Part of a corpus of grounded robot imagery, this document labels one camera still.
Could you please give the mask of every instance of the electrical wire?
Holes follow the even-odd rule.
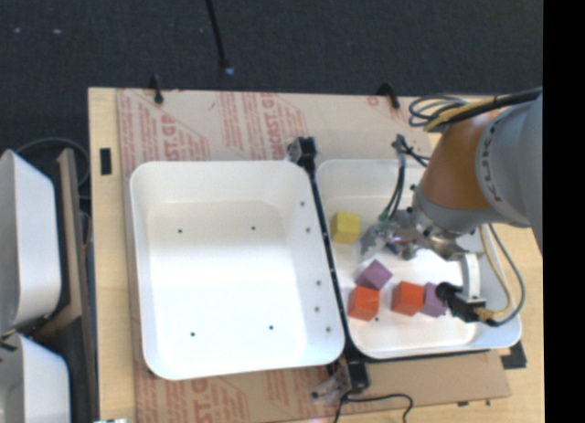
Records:
[[[422,156],[419,155],[418,153],[414,152],[414,147],[409,146],[406,143],[406,139],[404,137],[402,137],[402,139],[400,140],[400,146],[402,148],[402,151],[406,154],[406,155],[410,155],[412,158],[414,158],[421,166],[427,166],[427,162],[430,160],[430,157],[428,156]]]
[[[495,242],[497,243],[498,247],[501,249],[502,253],[504,254],[504,256],[506,258],[506,260],[508,261],[508,263],[510,265],[510,268],[512,269],[512,271],[516,275],[516,279],[518,281],[518,284],[520,285],[520,301],[518,302],[518,305],[512,311],[512,313],[510,315],[508,315],[502,321],[495,321],[493,319],[493,317],[495,317],[495,315],[492,316],[492,317],[488,317],[485,320],[485,323],[487,325],[490,325],[492,327],[500,327],[500,326],[502,326],[504,324],[507,324],[510,321],[512,321],[515,317],[517,317],[517,315],[522,310],[522,307],[524,306],[524,302],[526,300],[526,287],[525,287],[525,284],[524,284],[524,280],[522,279],[522,275],[520,274],[520,271],[518,270],[518,267],[516,266],[516,264],[514,263],[514,261],[510,257],[510,255],[508,254],[507,250],[505,249],[504,243],[502,242],[502,240],[500,239],[500,237],[498,237],[497,233],[495,232],[494,226],[492,224],[488,224],[488,227],[490,229],[490,232],[492,233],[492,236],[495,239]],[[480,310],[479,311],[479,315],[480,316],[482,314],[484,314],[484,312],[481,311],[482,308],[478,308],[478,310]]]
[[[396,181],[396,186],[394,187],[394,192],[392,193],[392,197],[388,202],[388,205],[382,210],[382,213],[378,216],[378,221],[380,222],[380,227],[384,229],[390,220],[396,214],[400,199],[402,198],[402,192],[404,190],[404,181],[405,181],[405,173],[406,173],[406,159],[404,157],[404,147],[406,144],[404,143],[404,137],[402,135],[398,135],[396,141],[392,143],[392,146],[396,149],[399,158],[399,176]]]
[[[83,157],[83,160],[85,160],[85,164],[87,166],[87,170],[78,181],[78,187],[82,187],[90,179],[90,155],[88,154],[87,150],[85,150],[85,148],[71,139],[62,137],[44,137],[29,143],[25,143],[21,147],[15,149],[15,152],[24,155],[26,153],[36,152],[40,148],[46,149],[47,147],[51,146],[71,147],[74,151]]]
[[[345,403],[361,404],[361,403],[368,403],[368,402],[379,402],[380,400],[388,400],[389,398],[399,398],[399,397],[406,398],[409,401],[409,404],[406,407],[406,410],[404,410],[404,413],[402,414],[402,422],[403,423],[407,423],[406,416],[412,410],[412,407],[414,407],[414,401],[412,400],[412,397],[408,396],[406,394],[389,394],[387,396],[381,396],[381,397],[366,397],[366,398],[353,399],[353,398],[349,398],[350,392],[351,391],[346,392],[339,399],[339,407],[337,408],[337,413],[335,414],[335,418],[333,420],[333,423],[337,423],[337,421],[339,420],[339,417],[341,416],[341,408],[343,407],[343,405]]]
[[[487,257],[488,263],[489,263],[490,267],[492,268],[492,271],[494,272],[494,275],[496,276],[497,280],[499,281],[500,286],[502,287],[502,290],[505,293],[505,307],[500,309],[499,311],[492,311],[492,310],[488,310],[486,308],[478,308],[478,310],[479,310],[479,311],[477,311],[478,315],[480,316],[480,319],[485,322],[488,319],[494,319],[494,317],[500,317],[509,311],[510,306],[512,305],[512,293],[510,292],[510,289],[506,285],[505,280],[502,276],[502,273],[500,270],[501,266],[500,266],[499,260],[497,258],[497,254],[493,251],[493,248],[491,246],[488,246],[488,244],[487,244],[487,238],[486,238],[484,230],[485,230],[485,227],[479,227],[479,235],[480,235],[480,239],[482,240],[482,245],[484,246],[485,256]]]
[[[439,126],[454,124],[478,114],[535,100],[541,93],[542,87],[538,87],[472,102],[446,95],[421,97],[409,106],[411,114],[409,123],[413,127],[422,127],[424,131],[430,132]]]

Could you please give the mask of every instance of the white tray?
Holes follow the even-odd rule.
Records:
[[[69,423],[69,372],[65,360],[15,333],[0,349],[0,423]]]
[[[411,205],[412,191],[409,188],[419,183],[422,171],[418,164],[409,161],[400,208]],[[363,233],[376,223],[379,213],[388,203],[397,175],[396,160],[331,160],[323,163],[316,177],[326,220],[329,221],[337,211],[358,213]],[[479,235],[466,236],[461,244],[471,251],[483,250]],[[332,243],[332,251],[345,309],[358,273],[372,259],[378,259],[393,274],[381,291],[377,319],[365,322],[348,318],[351,340],[367,356],[391,359],[469,352],[511,346],[520,337],[518,317],[494,328],[481,323],[464,323],[449,313],[435,319],[423,314],[405,316],[389,308],[391,290],[401,280],[422,285],[427,281],[461,285],[462,271],[458,261],[444,261],[429,250],[420,250],[415,259],[406,261],[387,249],[372,259],[361,261],[358,242],[353,245]],[[488,307],[494,310],[504,307],[505,293],[484,257],[480,259],[480,269],[481,293],[488,300]]]
[[[144,358],[167,379],[323,365],[344,347],[295,164],[151,162],[130,182]]]
[[[61,291],[55,190],[7,150],[0,158],[0,333],[55,310]]]

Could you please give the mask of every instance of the black bracket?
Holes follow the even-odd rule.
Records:
[[[456,287],[444,281],[437,285],[437,298],[449,306],[452,314],[466,323],[476,323],[479,316],[475,312],[476,308],[485,307],[484,300],[467,301],[457,295],[463,291],[463,287]]]
[[[524,347],[522,342],[516,342],[516,344],[510,347],[510,354],[502,355],[502,365],[504,369],[519,369],[527,367],[527,356],[524,353]]]
[[[382,85],[380,85],[376,94],[383,97],[389,97],[390,103],[392,104],[392,108],[394,108],[395,110],[400,108],[399,95],[392,86],[392,84],[390,84],[389,82],[384,82]]]
[[[160,105],[163,101],[165,101],[165,97],[163,97],[163,92],[161,91],[161,78],[158,76],[158,74],[153,74],[150,76],[148,88],[154,90],[155,103]]]
[[[314,173],[314,158],[317,155],[317,148],[313,137],[299,137],[286,149],[291,160],[304,168],[309,174]]]

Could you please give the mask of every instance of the wooden block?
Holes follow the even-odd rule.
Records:
[[[424,286],[424,304],[422,305],[420,312],[427,314],[430,317],[442,316],[447,311],[447,306],[445,306],[435,294],[436,288],[437,285],[431,282],[428,282]]]
[[[357,285],[349,294],[347,315],[362,321],[371,321],[378,314],[380,292]]]
[[[384,264],[374,259],[357,277],[356,284],[374,290],[382,290],[391,277],[392,274],[384,267]]]
[[[420,285],[402,281],[392,290],[390,309],[394,312],[413,316],[422,309],[424,288]]]
[[[331,239],[335,243],[353,243],[359,237],[359,215],[337,212],[331,219]]]

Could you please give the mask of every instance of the black clamp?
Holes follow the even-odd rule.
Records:
[[[382,85],[380,85],[376,94],[383,97],[389,97],[390,103],[392,104],[392,108],[394,108],[395,110],[400,108],[399,95],[392,86],[392,84],[384,82]]]
[[[148,89],[154,90],[154,102],[157,104],[161,104],[165,101],[165,97],[163,97],[163,92],[161,91],[161,79],[158,74],[153,74],[150,77],[150,82],[148,83]]]
[[[314,158],[317,155],[317,147],[313,137],[298,137],[289,144],[286,153],[293,162],[303,167],[309,174],[314,173]]]
[[[451,283],[444,281],[437,285],[435,294],[437,298],[449,309],[455,317],[458,317],[466,323],[476,323],[480,321],[479,315],[475,312],[476,308],[484,308],[485,300],[465,300],[457,293],[461,293],[463,287],[456,287]]]

